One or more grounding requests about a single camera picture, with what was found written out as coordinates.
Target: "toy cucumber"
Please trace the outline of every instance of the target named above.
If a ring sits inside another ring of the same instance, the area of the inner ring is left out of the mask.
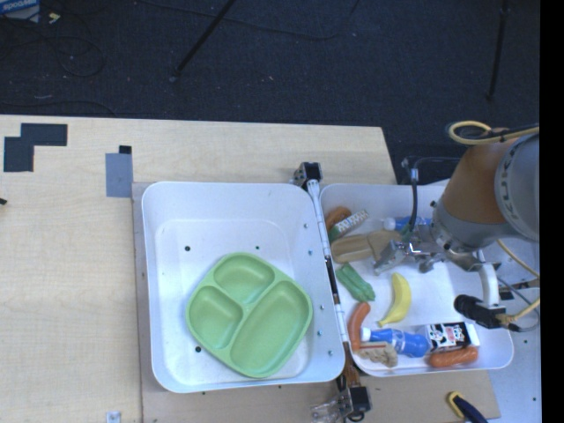
[[[348,263],[335,271],[338,281],[357,301],[373,301],[376,297],[372,286]]]

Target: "green plate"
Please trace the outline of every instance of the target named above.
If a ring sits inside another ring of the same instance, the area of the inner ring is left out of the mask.
[[[243,252],[222,257],[186,306],[186,323],[202,347],[255,378],[284,366],[312,315],[311,299],[295,280]]]

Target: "hot dog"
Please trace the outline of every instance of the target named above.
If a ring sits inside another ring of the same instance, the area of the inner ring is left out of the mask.
[[[466,346],[455,351],[435,352],[429,356],[429,364],[435,368],[450,367],[459,363],[473,362],[478,358],[476,346]]]
[[[349,338],[351,340],[351,349],[353,352],[360,349],[360,326],[370,313],[370,304],[366,301],[359,302],[349,317],[346,328],[349,331]]]
[[[327,218],[325,218],[325,226],[327,227],[327,232],[329,232],[333,226],[343,219],[347,219],[353,213],[346,207],[339,206],[329,212]]]

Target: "wooden table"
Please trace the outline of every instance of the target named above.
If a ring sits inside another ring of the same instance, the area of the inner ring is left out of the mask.
[[[129,147],[134,182],[288,182],[315,161],[326,184],[391,184],[381,129],[0,115],[0,139],[25,138],[22,124],[62,124],[67,139],[27,138],[33,171],[0,172],[0,421],[96,423],[117,411],[130,423],[309,422],[333,382],[188,395],[142,388],[150,368],[137,331],[133,201],[108,196],[106,158]],[[367,423],[457,421],[445,400],[452,390],[499,417],[486,371],[362,379]]]

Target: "banana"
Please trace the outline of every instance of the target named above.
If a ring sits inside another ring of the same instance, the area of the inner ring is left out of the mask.
[[[384,324],[397,323],[403,320],[412,304],[412,289],[404,276],[394,272],[391,275],[391,284],[394,289],[394,301],[391,304],[390,310],[388,310],[388,314],[378,321],[380,327]]]

